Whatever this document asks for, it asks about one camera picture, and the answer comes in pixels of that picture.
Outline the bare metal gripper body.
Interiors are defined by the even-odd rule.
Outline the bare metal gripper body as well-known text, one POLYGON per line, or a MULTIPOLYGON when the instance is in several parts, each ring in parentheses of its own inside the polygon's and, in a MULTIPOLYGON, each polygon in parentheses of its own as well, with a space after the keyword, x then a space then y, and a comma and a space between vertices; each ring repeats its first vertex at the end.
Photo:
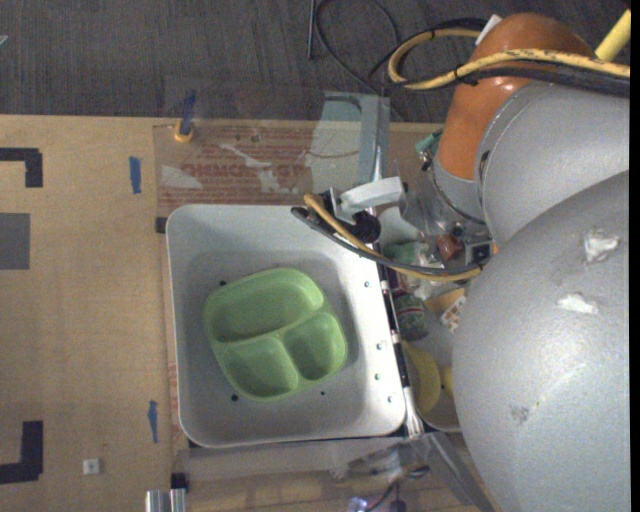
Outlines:
POLYGON ((495 254, 496 243, 477 214, 464 211, 437 192, 419 193, 416 203, 420 229, 435 242, 445 265, 483 265, 495 254))

